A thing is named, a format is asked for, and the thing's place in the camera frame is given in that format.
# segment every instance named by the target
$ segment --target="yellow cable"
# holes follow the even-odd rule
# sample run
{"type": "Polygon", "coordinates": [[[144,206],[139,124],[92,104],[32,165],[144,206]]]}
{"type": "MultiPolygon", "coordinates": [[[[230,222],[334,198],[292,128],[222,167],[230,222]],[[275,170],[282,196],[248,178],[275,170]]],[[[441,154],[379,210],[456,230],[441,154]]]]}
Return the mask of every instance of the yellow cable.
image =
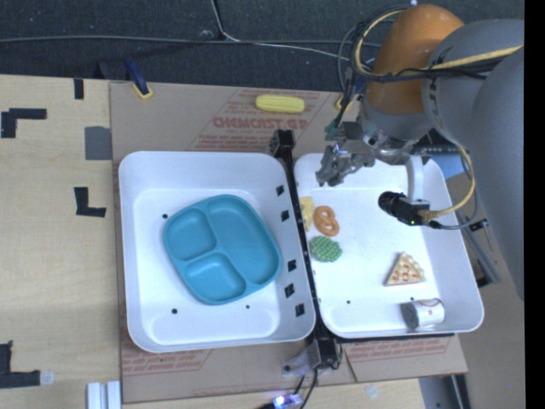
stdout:
{"type": "Polygon", "coordinates": [[[367,72],[363,66],[361,65],[361,60],[359,59],[359,55],[361,53],[361,48],[362,48],[362,45],[364,44],[364,38],[369,34],[369,32],[378,24],[380,23],[382,20],[385,20],[386,18],[388,17],[391,17],[392,15],[396,15],[396,14],[399,14],[400,12],[404,12],[405,9],[399,9],[399,10],[394,10],[392,12],[388,12],[387,14],[384,14],[383,16],[377,18],[375,21],[373,21],[369,27],[367,27],[367,29],[365,30],[365,32],[363,32],[362,34],[362,37],[361,39],[358,41],[358,45],[356,46],[356,49],[354,51],[354,56],[356,57],[356,60],[355,60],[355,63],[356,63],[356,67],[361,71],[361,72],[365,72],[367,74],[372,74],[372,73],[369,73],[367,72]]]}
{"type": "Polygon", "coordinates": [[[469,177],[471,180],[471,183],[469,185],[468,192],[464,196],[462,200],[460,200],[458,203],[452,205],[449,208],[442,209],[442,210],[419,210],[418,215],[422,217],[424,224],[428,224],[432,219],[439,218],[440,216],[449,214],[451,212],[454,212],[455,210],[460,209],[463,207],[469,199],[472,197],[474,191],[475,191],[475,178],[473,176],[473,166],[471,164],[471,159],[468,156],[468,153],[461,147],[457,147],[458,152],[462,155],[464,161],[468,165],[468,172],[469,177]]]}
{"type": "MultiPolygon", "coordinates": [[[[373,21],[369,25],[369,27],[362,33],[362,37],[359,39],[358,44],[356,45],[356,49],[354,50],[354,58],[355,58],[354,60],[355,60],[356,67],[362,73],[369,74],[371,76],[377,76],[377,77],[389,76],[389,74],[378,74],[378,73],[374,73],[374,72],[368,72],[367,70],[365,70],[362,63],[361,63],[361,60],[359,59],[359,55],[361,53],[361,48],[362,48],[362,46],[364,44],[365,37],[369,34],[369,32],[378,23],[380,23],[381,21],[385,20],[386,18],[388,18],[388,17],[390,17],[392,15],[396,15],[396,14],[399,14],[400,12],[404,12],[404,11],[405,11],[405,9],[400,9],[400,10],[394,10],[392,12],[388,12],[387,14],[385,14],[385,15],[377,18],[375,21],[373,21]]],[[[498,58],[498,57],[504,57],[504,56],[511,55],[512,53],[514,53],[515,51],[517,51],[521,47],[523,47],[523,45],[517,45],[517,46],[509,47],[509,48],[506,48],[506,49],[494,50],[494,51],[491,51],[491,52],[482,53],[480,55],[468,56],[466,58],[451,60],[449,62],[443,62],[441,64],[433,65],[433,66],[426,67],[426,68],[419,68],[419,70],[421,70],[421,71],[442,70],[442,69],[456,68],[457,66],[464,66],[464,65],[468,65],[468,64],[474,64],[476,62],[481,62],[483,60],[495,59],[495,58],[498,58]]]]}
{"type": "Polygon", "coordinates": [[[468,56],[467,58],[457,59],[457,60],[451,60],[449,62],[444,62],[442,64],[432,65],[429,68],[421,68],[422,70],[441,70],[443,68],[452,68],[453,66],[462,66],[467,64],[473,64],[475,62],[481,62],[482,60],[489,60],[489,59],[495,59],[500,58],[503,56],[508,56],[520,49],[522,45],[517,45],[515,47],[509,47],[507,49],[500,49],[491,51],[488,53],[482,53],[481,55],[475,55],[475,56],[468,56]]]}

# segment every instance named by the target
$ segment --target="black camera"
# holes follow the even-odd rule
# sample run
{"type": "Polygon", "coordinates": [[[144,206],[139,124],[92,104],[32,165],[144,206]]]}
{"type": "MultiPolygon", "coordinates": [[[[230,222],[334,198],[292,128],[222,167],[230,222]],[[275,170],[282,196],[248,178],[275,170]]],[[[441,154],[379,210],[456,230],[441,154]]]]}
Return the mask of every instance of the black camera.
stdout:
{"type": "Polygon", "coordinates": [[[392,191],[382,193],[378,198],[378,205],[387,214],[409,226],[421,226],[423,219],[418,211],[429,209],[429,202],[426,200],[409,200],[403,193],[392,191]]]}

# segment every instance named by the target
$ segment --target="yellow corn toy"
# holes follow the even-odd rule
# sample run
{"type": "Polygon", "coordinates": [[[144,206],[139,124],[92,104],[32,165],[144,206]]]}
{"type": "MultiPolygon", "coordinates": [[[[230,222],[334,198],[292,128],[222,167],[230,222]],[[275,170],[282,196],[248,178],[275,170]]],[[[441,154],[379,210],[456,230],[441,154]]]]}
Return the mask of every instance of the yellow corn toy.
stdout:
{"type": "Polygon", "coordinates": [[[269,112],[301,113],[305,110],[305,101],[293,95],[261,94],[255,98],[255,105],[269,112]]]}

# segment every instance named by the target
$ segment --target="led light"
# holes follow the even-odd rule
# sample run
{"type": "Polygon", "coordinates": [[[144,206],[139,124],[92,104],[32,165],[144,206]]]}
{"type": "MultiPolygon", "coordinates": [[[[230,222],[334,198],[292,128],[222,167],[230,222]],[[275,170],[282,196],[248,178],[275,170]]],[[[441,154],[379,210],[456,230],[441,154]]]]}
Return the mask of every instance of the led light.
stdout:
{"type": "Polygon", "coordinates": [[[303,399],[299,394],[279,395],[272,401],[276,409],[299,406],[302,402],[303,399]]]}

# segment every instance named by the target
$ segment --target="green broccoli toy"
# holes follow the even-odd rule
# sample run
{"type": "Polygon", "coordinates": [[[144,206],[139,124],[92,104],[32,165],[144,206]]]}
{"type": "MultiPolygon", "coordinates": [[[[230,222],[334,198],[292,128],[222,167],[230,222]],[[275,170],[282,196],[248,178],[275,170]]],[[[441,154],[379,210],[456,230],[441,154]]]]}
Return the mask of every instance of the green broccoli toy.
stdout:
{"type": "Polygon", "coordinates": [[[339,243],[325,236],[317,236],[310,241],[310,252],[321,262],[334,262],[342,254],[339,243]]]}

